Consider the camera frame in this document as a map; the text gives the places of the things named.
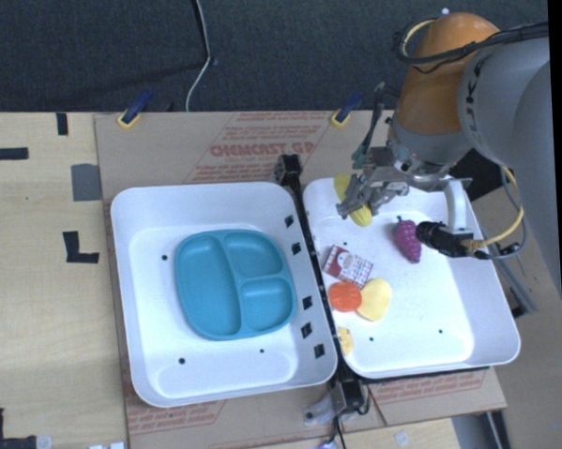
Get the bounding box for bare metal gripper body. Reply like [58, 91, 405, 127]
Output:
[355, 142, 455, 199]

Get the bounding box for yellow banana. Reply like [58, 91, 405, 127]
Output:
[332, 170, 374, 230]

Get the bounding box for purple grapes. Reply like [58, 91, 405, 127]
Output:
[390, 214, 424, 265]

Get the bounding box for red and white packet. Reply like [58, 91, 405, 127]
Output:
[320, 242, 376, 286]

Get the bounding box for yellow heart-shaped toy food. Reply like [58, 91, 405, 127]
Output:
[355, 276, 395, 323]

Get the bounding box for orange round biscuit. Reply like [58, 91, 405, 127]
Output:
[327, 279, 365, 315]

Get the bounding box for white plastic tray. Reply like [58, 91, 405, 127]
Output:
[300, 167, 524, 383]
[108, 176, 341, 412]

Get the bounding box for small yellow toy food piece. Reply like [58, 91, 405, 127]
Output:
[336, 325, 356, 358]

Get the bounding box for blue divided plate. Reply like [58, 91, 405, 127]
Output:
[172, 225, 300, 344]

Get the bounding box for brown cardboard board, red print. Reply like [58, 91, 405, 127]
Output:
[92, 94, 510, 449]

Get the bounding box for black block with thin wires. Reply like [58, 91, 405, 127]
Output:
[273, 152, 305, 188]
[337, 376, 370, 414]

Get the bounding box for black cylinder on white bracket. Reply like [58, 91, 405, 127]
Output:
[411, 177, 478, 262]

